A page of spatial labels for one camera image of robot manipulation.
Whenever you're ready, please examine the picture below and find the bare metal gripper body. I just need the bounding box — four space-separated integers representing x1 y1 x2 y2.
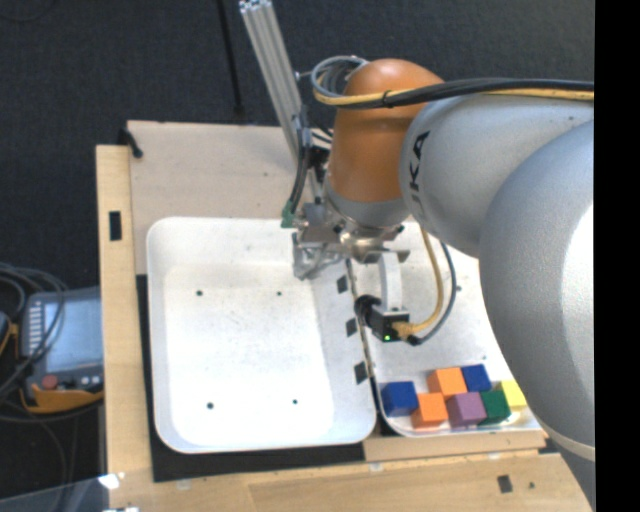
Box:
293 203 404 264

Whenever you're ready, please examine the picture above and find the thin black and white rod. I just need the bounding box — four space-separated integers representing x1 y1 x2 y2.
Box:
345 258 378 389

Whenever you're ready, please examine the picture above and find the white plastic tray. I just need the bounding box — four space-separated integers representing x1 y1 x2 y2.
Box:
345 221 545 439
145 215 378 455

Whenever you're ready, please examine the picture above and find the pale wood board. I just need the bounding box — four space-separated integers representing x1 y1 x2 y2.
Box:
126 119 549 463

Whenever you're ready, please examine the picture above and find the blue cube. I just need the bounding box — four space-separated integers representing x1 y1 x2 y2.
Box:
460 363 493 394
380 380 420 418

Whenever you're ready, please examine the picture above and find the orange cube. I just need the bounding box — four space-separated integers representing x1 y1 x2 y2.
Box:
426 367 468 397
410 392 450 431

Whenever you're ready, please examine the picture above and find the purple cube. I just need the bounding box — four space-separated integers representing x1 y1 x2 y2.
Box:
445 391 488 428

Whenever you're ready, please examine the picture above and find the green cube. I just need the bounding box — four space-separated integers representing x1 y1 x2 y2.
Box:
478 389 513 427

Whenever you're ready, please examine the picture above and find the yellow cube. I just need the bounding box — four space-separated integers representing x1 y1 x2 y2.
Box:
498 379 528 413

